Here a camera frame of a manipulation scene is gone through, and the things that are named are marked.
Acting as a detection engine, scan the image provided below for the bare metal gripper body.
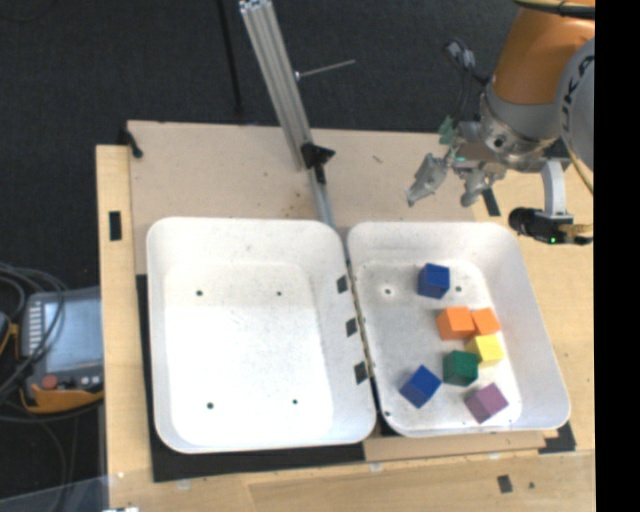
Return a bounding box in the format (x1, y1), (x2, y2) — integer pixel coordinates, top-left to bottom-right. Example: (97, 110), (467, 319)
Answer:
(449, 118), (561, 184)

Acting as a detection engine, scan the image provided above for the white plastic tray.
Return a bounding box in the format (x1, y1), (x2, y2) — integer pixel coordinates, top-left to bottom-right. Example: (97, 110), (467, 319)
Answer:
(345, 220), (573, 439)
(145, 215), (378, 455)

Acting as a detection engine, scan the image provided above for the yellow cube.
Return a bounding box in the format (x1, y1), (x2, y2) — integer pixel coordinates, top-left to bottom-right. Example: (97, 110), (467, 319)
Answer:
(464, 333), (506, 365)

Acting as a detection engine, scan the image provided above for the green cube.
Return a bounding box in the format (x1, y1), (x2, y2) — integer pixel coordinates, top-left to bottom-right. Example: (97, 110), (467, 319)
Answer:
(441, 349), (481, 388)

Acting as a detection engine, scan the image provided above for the orange cube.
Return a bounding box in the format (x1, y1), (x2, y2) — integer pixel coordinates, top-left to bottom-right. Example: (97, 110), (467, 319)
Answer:
(435, 305), (477, 342)
(471, 307), (503, 337)

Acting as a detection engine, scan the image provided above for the purple cube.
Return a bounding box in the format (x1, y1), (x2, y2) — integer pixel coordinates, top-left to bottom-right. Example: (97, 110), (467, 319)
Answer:
(463, 381), (511, 425)

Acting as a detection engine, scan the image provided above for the brown cardboard board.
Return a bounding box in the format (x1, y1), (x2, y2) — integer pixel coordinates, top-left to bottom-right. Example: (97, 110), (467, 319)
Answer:
(125, 119), (559, 464)

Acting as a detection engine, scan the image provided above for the blue cube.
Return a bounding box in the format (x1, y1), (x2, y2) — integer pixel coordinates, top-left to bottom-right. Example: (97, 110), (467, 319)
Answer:
(417, 262), (452, 301)
(398, 364), (444, 410)

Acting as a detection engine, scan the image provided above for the black cylinder on white bracket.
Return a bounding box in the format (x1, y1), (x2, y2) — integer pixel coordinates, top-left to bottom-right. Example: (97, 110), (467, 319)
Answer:
(507, 158), (577, 246)

